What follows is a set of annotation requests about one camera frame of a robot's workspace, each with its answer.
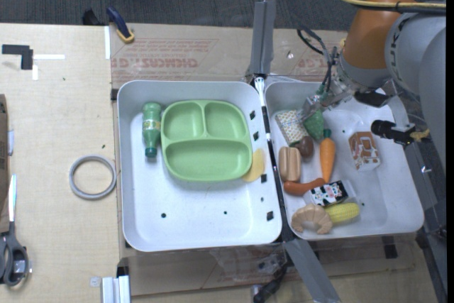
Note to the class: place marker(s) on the thin black and white rod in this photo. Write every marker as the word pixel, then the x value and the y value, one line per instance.
pixel 268 133

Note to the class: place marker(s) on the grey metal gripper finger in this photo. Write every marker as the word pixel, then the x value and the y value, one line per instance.
pixel 310 108
pixel 324 108

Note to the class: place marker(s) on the grey tape roll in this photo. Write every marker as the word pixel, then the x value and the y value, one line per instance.
pixel 72 184

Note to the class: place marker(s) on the black cylinder on white bracket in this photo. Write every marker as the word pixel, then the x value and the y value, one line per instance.
pixel 384 129

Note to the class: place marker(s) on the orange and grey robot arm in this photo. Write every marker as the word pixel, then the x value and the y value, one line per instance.
pixel 415 46

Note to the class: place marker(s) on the brown and white carton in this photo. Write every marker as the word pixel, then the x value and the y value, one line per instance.
pixel 365 150

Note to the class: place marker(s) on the brown cardboard board, red print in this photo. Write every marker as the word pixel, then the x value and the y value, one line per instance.
pixel 170 56

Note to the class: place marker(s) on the tan hot dog bun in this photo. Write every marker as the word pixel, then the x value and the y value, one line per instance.
pixel 289 164

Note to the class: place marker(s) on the yellow flat chip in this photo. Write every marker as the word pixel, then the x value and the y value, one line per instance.
pixel 258 166

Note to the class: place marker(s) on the tan croissant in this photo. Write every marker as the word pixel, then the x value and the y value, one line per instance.
pixel 312 218

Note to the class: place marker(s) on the orange carrot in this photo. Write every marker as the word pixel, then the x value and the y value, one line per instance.
pixel 327 154

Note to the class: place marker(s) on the white plastic tray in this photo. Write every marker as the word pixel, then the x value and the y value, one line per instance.
pixel 386 195
pixel 198 209

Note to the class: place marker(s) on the black and white cow carton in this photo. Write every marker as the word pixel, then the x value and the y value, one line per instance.
pixel 328 194

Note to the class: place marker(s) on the green broccoli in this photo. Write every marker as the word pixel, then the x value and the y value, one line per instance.
pixel 315 127

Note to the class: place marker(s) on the yellow corn cob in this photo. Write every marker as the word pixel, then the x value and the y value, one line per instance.
pixel 342 213

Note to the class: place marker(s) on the green divided plate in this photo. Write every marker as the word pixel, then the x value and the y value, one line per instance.
pixel 205 156

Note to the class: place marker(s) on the white dotted packet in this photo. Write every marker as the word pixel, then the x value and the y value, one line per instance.
pixel 289 127

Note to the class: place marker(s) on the brown potato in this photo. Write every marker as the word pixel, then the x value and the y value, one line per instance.
pixel 305 146

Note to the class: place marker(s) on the green plastic bottle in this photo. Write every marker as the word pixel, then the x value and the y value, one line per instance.
pixel 151 127

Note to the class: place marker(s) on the orange sausage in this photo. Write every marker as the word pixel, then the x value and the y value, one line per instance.
pixel 298 187

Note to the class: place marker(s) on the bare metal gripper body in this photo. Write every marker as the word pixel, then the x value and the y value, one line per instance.
pixel 337 90

